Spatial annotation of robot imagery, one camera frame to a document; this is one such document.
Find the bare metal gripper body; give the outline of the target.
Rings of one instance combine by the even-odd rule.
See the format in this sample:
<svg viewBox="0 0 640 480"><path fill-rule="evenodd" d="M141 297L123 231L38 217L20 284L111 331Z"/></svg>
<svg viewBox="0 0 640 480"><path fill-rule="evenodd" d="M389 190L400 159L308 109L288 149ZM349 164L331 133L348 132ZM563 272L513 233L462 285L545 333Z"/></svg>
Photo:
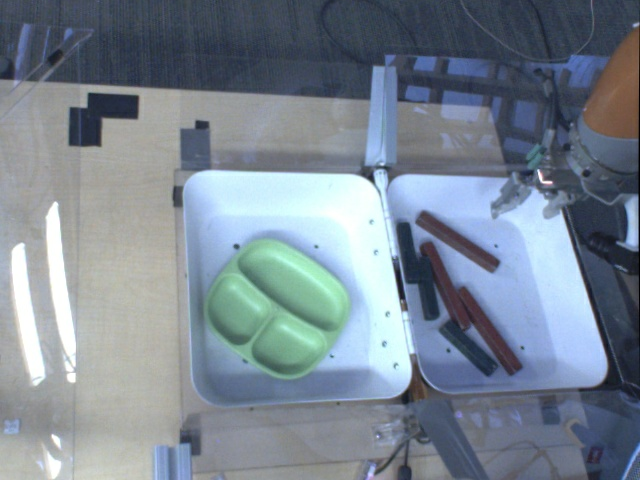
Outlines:
<svg viewBox="0 0 640 480"><path fill-rule="evenodd" d="M537 154L527 162L532 183L556 206L587 197L605 205L624 204L626 175L605 168L589 157L576 160L570 154Z"/></svg>

